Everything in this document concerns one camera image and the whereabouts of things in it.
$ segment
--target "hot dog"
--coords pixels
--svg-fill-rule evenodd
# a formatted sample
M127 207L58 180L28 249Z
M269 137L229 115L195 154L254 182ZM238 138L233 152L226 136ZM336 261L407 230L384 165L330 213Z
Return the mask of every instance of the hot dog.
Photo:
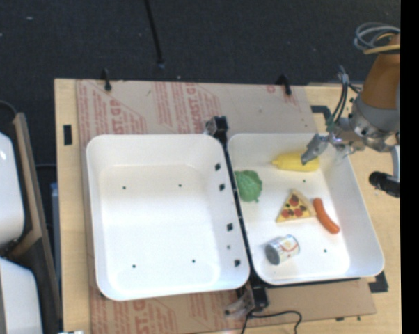
M324 204L322 203L321 198L315 198L313 200L313 207L316 211L316 216L319 222L331 233L337 234L340 232L340 227L330 219L330 216L326 213L324 209Z

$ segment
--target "white plastic object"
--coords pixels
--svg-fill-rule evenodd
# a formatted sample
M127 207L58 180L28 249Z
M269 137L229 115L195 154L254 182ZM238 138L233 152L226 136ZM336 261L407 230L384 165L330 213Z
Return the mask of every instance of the white plastic object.
M271 161L280 153L301 152L313 134L237 134L228 143L234 170L254 170L262 180L259 202L242 202L246 236L256 273L271 285L370 277L380 273L384 257L348 157L335 148L319 156L314 172L279 170ZM276 222L291 189L310 201L323 200L327 214L340 226L329 233L316 216ZM299 243L299 254L272 265L265 247L287 234Z
M241 287L250 267L223 148L205 134L86 148L97 285L125 301Z
M0 248L24 231L24 208L12 141L0 132Z
M42 334L32 272L0 257L0 334Z

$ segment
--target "pizza slice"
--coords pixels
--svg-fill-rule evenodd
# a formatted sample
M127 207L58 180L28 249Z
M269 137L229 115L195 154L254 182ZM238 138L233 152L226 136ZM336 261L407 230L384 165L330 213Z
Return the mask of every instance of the pizza slice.
M279 211L277 223L287 220L308 218L316 215L312 203L298 190L292 189L290 195Z

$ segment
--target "dark fabric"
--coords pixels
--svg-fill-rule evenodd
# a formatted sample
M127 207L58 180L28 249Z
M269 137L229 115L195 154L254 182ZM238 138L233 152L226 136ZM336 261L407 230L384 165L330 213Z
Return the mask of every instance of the dark fabric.
M54 79L272 84L364 80L364 22L400 27L401 0L150 0L166 60L157 67L143 0L0 0L0 99L25 112L36 163L55 162ZM9 118L0 109L0 122ZM49 205L55 173L41 168Z

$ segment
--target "tin can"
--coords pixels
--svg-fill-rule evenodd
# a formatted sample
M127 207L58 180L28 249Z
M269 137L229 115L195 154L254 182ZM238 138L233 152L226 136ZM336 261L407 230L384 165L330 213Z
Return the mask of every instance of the tin can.
M278 265L299 254L298 241L292 235L285 235L270 241L265 247L265 255L270 263Z

